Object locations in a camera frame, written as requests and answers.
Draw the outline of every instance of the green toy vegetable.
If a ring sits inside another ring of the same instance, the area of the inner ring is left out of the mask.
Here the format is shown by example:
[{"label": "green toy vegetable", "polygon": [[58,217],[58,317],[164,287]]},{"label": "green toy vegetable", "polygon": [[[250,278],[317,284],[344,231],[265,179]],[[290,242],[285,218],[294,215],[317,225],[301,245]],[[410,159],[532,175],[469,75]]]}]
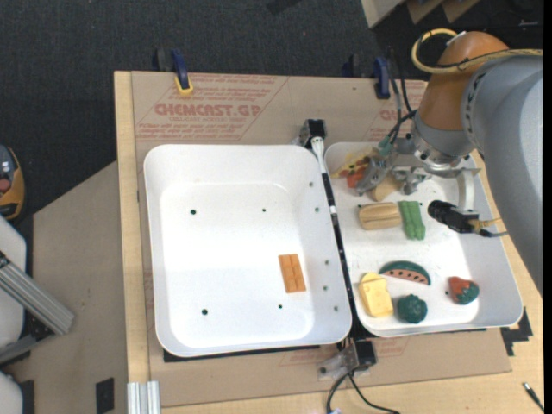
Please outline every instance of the green toy vegetable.
[{"label": "green toy vegetable", "polygon": [[408,323],[420,323],[428,314],[428,305],[414,294],[398,300],[397,316]]},{"label": "green toy vegetable", "polygon": [[403,218],[403,227],[408,239],[422,241],[425,238],[420,203],[418,201],[398,201],[398,209]]}]

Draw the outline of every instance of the yellow toy cheese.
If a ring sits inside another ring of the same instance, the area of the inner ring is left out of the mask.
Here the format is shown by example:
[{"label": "yellow toy cheese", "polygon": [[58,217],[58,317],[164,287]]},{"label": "yellow toy cheese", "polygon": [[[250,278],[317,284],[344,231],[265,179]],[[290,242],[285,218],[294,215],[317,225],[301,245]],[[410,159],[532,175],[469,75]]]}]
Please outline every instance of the yellow toy cheese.
[{"label": "yellow toy cheese", "polygon": [[372,317],[385,317],[393,314],[391,295],[387,291],[387,280],[377,273],[367,273],[359,285],[364,310]]}]

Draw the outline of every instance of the orange object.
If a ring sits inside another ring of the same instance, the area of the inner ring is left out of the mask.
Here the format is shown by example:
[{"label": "orange object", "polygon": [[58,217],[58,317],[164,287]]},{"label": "orange object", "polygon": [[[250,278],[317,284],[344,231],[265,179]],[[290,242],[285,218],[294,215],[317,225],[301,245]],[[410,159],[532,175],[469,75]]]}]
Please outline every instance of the orange object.
[{"label": "orange object", "polygon": [[16,219],[25,202],[25,181],[13,150],[0,144],[0,215]]},{"label": "orange object", "polygon": [[[508,49],[498,38],[485,32],[466,32],[454,38],[442,53],[440,65],[458,63],[486,53]],[[461,97],[467,82],[480,66],[463,72],[434,74],[423,94],[418,113],[434,129],[462,130]]]},{"label": "orange object", "polygon": [[349,189],[354,189],[356,187],[356,183],[362,179],[365,171],[366,167],[361,167],[352,175],[347,176],[347,186]]},{"label": "orange object", "polygon": [[307,287],[304,284],[299,257],[296,254],[281,254],[278,256],[278,260],[284,278],[285,292],[306,292]]}]

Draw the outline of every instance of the wooden table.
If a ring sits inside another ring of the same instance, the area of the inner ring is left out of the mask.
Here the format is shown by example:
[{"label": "wooden table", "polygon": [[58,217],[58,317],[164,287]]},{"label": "wooden table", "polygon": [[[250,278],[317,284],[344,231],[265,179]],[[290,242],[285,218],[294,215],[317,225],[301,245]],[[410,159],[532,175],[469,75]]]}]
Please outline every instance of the wooden table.
[{"label": "wooden table", "polygon": [[[129,382],[151,379],[147,323],[144,298],[144,278],[141,256],[141,221],[136,192],[138,177],[135,155],[132,72],[115,73],[116,134],[118,148],[119,187],[121,199],[122,255],[124,301],[126,317],[127,359]],[[339,107],[339,85],[335,88],[336,108]],[[486,185],[484,170],[482,179]],[[444,379],[409,384],[367,388],[367,398],[377,405],[392,407],[399,412],[539,412],[523,388],[528,382],[544,401],[543,363],[543,300],[509,238],[505,248],[526,307],[533,336],[528,342],[514,345],[511,373],[501,373],[461,379]],[[164,413],[324,413],[325,392],[256,398],[207,405],[166,408]],[[339,391],[333,401],[344,413],[371,412],[354,390]]]}]

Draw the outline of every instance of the blue clamp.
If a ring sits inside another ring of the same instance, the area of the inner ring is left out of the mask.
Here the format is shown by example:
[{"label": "blue clamp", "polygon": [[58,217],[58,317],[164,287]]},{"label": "blue clamp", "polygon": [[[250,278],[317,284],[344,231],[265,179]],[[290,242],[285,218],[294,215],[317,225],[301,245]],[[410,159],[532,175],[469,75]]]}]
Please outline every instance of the blue clamp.
[{"label": "blue clamp", "polygon": [[378,57],[373,63],[373,75],[378,81],[374,85],[376,90],[376,97],[378,99],[389,99],[391,93],[389,92],[389,68],[387,67],[387,60]]},{"label": "blue clamp", "polygon": [[189,95],[193,91],[193,85],[191,84],[190,77],[188,76],[188,70],[184,57],[179,49],[171,49],[172,62],[174,65],[174,71],[176,76],[174,81],[181,95]]}]

